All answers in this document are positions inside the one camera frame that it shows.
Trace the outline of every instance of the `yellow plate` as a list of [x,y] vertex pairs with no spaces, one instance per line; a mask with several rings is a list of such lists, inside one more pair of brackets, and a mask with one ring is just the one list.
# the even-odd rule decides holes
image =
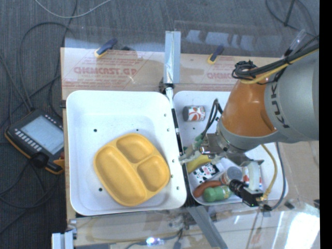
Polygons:
[[100,148],[93,166],[107,192],[124,206],[145,202],[170,179],[170,169],[160,152],[136,133],[123,135]]

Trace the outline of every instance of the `white tray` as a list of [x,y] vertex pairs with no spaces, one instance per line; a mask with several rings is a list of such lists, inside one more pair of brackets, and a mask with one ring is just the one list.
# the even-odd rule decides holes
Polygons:
[[[91,216],[163,210],[184,204],[187,192],[166,96],[158,92],[79,90],[68,96],[66,114],[70,199],[77,213]],[[100,147],[130,132],[146,136],[171,172],[169,183],[158,194],[135,207],[117,203],[103,189],[93,168],[93,157]]]
[[[177,122],[179,125],[180,135],[181,135],[181,141],[182,146],[188,147],[191,145],[191,143],[194,141],[195,137],[198,136],[206,126],[206,123],[208,122],[208,118],[211,112],[211,107],[213,104],[213,101],[218,98],[218,101],[220,103],[220,106],[225,108],[226,102],[228,100],[230,92],[215,92],[215,91],[180,91],[174,96],[174,107],[177,115]],[[206,110],[206,117],[204,121],[184,121],[182,117],[182,110],[185,106],[190,105],[202,105],[204,106]],[[208,130],[208,133],[214,133],[216,131],[217,122],[215,121],[211,127]],[[282,187],[283,187],[283,177],[281,172],[281,166],[280,166],[280,159],[278,157],[278,152],[276,150],[276,146],[274,143],[268,143],[266,144],[266,147],[269,149],[269,151],[274,156],[277,167],[278,167],[278,174],[276,177],[276,180],[274,182],[274,185],[272,187],[272,191],[269,194],[269,200],[277,200],[280,198],[282,193]],[[258,146],[248,152],[246,152],[246,155],[254,160],[264,160],[264,162],[260,166],[261,171],[261,178],[262,178],[262,189],[265,190],[274,174],[274,165],[270,158],[270,156],[267,154],[267,152],[261,147]],[[222,159],[222,164],[224,165],[225,170],[227,167],[232,165],[232,162],[226,158]],[[189,186],[191,192],[194,191],[194,187],[192,183],[190,182],[189,177]],[[288,193],[288,185],[286,184],[286,192],[285,195]],[[203,205],[215,205],[215,204],[227,204],[227,203],[238,203],[242,202],[242,199],[239,197],[233,195],[230,198],[219,201],[219,202],[212,202],[208,203],[203,200],[202,197],[194,198],[197,202],[203,204]]]

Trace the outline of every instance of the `white cable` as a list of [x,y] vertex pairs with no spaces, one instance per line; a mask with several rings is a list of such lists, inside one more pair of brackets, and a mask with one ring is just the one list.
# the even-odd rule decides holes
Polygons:
[[83,16],[85,16],[85,15],[87,15],[87,14],[93,12],[93,11],[96,10],[97,8],[101,7],[102,5],[108,3],[108,2],[110,2],[110,1],[112,1],[112,0],[106,0],[106,1],[102,2],[101,4],[97,5],[96,7],[90,9],[88,12],[85,12],[85,13],[83,13],[83,14],[81,14],[81,15],[70,16],[70,17],[60,16],[60,15],[58,15],[58,14],[56,14],[56,13],[53,13],[52,11],[48,10],[45,6],[43,6],[38,0],[34,0],[34,1],[36,1],[36,2],[37,2],[37,3],[38,3],[38,4],[39,4],[44,10],[46,10],[47,12],[49,12],[50,14],[52,14],[52,15],[54,15],[54,16],[56,16],[56,17],[63,18],[63,19],[71,19],[71,18],[79,18],[79,17],[83,17]]

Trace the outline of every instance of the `sausage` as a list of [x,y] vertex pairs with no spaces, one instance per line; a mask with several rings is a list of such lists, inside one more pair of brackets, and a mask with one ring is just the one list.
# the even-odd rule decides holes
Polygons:
[[222,183],[220,181],[206,181],[202,184],[200,184],[198,187],[196,187],[196,189],[193,191],[192,195],[194,197],[200,197],[204,190],[207,189],[208,187],[216,187],[222,185]]

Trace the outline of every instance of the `gray carpet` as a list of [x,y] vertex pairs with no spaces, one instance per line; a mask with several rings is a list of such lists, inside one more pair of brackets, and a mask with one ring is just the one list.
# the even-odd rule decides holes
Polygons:
[[[61,16],[72,16],[76,4],[39,1]],[[77,0],[74,15],[103,1]],[[33,107],[61,115],[59,79],[44,86],[60,74],[61,46],[93,48],[117,37],[114,49],[164,51],[165,31],[181,31],[182,53],[210,54],[227,34],[234,41],[225,41],[224,55],[280,57],[300,30],[308,33],[305,40],[320,30],[320,0],[296,0],[285,25],[290,4],[291,0],[113,0],[69,19],[48,13],[34,0],[0,0],[0,196],[7,201],[0,201],[0,248],[51,248],[51,234],[66,230],[63,175],[28,164],[18,183],[2,193],[27,162],[3,136],[11,122],[27,114],[6,67],[22,93],[25,86]],[[19,208],[31,206],[49,189],[51,197],[44,204]]]

